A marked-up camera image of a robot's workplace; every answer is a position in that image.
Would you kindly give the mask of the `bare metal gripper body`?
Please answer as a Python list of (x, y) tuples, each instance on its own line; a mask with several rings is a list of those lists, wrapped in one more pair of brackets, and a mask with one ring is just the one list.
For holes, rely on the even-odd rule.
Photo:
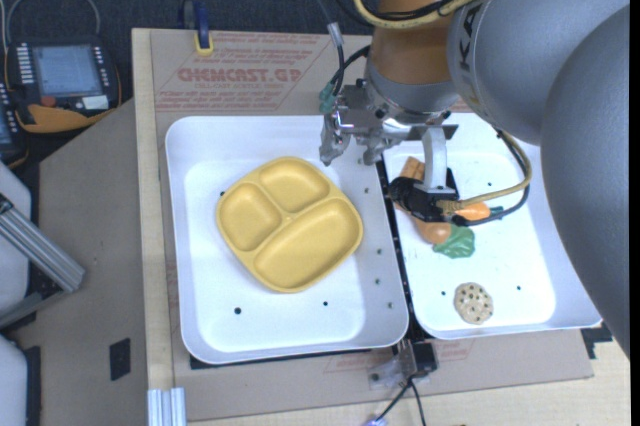
[(398, 144), (417, 141), (427, 128), (442, 124), (457, 99), (450, 82), (359, 81), (339, 92), (328, 114), (359, 144), (361, 139), (391, 139)]

